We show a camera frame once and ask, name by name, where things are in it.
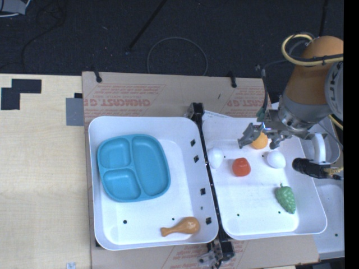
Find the blue divided plate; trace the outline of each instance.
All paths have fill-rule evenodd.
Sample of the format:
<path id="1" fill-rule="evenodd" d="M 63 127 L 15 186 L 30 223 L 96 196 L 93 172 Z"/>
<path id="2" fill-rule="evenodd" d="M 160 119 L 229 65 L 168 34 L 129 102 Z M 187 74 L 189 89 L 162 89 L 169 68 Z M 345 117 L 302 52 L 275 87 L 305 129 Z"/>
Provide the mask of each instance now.
<path id="1" fill-rule="evenodd" d="M 113 137 L 102 142 L 97 161 L 105 191 L 118 202 L 159 197 L 171 183 L 161 144 L 146 134 Z"/>

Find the orange ball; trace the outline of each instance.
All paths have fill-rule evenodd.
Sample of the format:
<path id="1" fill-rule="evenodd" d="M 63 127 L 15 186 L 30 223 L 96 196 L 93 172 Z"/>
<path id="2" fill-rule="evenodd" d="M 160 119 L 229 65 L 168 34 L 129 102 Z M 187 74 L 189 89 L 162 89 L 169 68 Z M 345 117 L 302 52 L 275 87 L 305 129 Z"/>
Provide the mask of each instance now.
<path id="1" fill-rule="evenodd" d="M 244 157 L 235 159 L 232 164 L 233 173 L 238 177 L 244 177 L 251 172 L 251 165 Z"/>
<path id="2" fill-rule="evenodd" d="M 264 132 L 261 132 L 259 137 L 254 141 L 252 141 L 251 143 L 252 147 L 254 147 L 256 150 L 264 149 L 267 146 L 267 144 L 268 144 L 268 137 Z"/>

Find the green vegetable toy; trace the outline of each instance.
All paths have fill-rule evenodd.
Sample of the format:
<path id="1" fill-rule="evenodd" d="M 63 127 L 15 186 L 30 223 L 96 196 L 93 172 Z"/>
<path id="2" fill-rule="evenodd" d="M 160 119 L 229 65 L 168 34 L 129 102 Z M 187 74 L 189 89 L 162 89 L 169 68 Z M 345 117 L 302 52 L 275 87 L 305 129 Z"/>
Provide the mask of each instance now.
<path id="1" fill-rule="evenodd" d="M 275 197 L 287 212 L 293 214 L 296 211 L 296 201 L 291 187 L 283 186 L 281 183 L 280 187 L 275 190 Z"/>

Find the white tray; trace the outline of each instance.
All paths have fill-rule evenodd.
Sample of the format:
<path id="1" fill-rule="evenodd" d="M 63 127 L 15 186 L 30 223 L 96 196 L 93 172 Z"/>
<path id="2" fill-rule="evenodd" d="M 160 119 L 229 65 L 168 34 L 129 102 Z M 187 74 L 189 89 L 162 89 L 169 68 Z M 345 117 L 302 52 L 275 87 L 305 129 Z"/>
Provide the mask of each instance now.
<path id="1" fill-rule="evenodd" d="M 106 194 L 98 172 L 97 149 L 112 137 L 145 134 L 156 138 L 166 155 L 171 184 L 160 197 L 116 202 Z M 188 118 L 99 117 L 89 125 L 93 179 L 94 227 L 98 243 L 108 250 L 208 243 L 218 233 L 218 221 L 197 125 Z M 160 234 L 183 217 L 200 223 L 196 234 Z"/>
<path id="2" fill-rule="evenodd" d="M 225 159 L 218 169 L 211 169 L 224 231 L 233 239 L 246 240 L 286 235 L 318 234 L 327 220 L 312 177 L 292 168 L 296 157 L 305 157 L 299 138 L 280 143 L 276 150 L 286 159 L 286 167 L 274 169 L 266 162 L 269 144 L 262 150 L 247 145 L 238 147 L 237 139 L 253 118 L 209 118 L 203 133 L 207 150 L 219 147 Z M 251 173 L 245 177 L 233 174 L 234 159 L 245 157 Z M 274 191 L 279 185 L 292 187 L 296 212 L 287 213 L 277 202 Z"/>

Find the toy chicken leg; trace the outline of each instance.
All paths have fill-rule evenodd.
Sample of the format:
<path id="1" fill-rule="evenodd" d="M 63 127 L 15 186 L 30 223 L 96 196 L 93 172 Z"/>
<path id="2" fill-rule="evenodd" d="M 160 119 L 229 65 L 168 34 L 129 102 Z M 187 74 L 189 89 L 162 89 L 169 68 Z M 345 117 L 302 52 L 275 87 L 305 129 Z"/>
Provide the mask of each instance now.
<path id="1" fill-rule="evenodd" d="M 161 235 L 163 237 L 168 234 L 179 232 L 185 234 L 193 234 L 196 233 L 200 229 L 200 223 L 195 217 L 185 217 L 178 224 L 171 228 L 162 227 Z"/>

